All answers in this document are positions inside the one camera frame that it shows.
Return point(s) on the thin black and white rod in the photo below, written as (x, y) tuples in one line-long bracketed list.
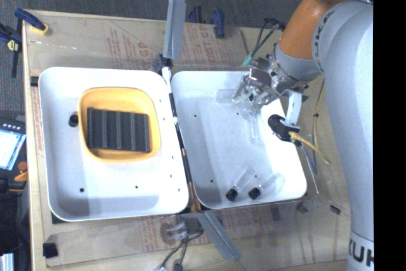
[(177, 133)]

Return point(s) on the black cylinder on white bracket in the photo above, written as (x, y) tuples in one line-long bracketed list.
[(280, 127)]

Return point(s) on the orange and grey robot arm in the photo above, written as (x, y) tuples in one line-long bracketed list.
[(345, 79)]

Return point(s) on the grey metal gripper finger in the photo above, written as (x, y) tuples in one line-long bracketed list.
[(241, 92), (259, 99)]

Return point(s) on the white plastic tray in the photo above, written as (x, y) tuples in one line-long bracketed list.
[(219, 155), (104, 187)]

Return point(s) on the clear plastic bottle black cap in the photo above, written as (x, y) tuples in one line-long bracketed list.
[(238, 182), (264, 185)]

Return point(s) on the yellow plate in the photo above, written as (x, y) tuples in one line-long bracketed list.
[(119, 96)]

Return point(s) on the brown cardboard board red print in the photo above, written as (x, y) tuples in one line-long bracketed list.
[(79, 41)]

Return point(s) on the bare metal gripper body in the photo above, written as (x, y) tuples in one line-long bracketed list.
[(264, 77)]

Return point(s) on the black ribbed block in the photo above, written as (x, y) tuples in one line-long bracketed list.
[(117, 130)]

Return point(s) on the small black cap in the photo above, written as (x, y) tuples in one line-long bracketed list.
[(73, 120)]

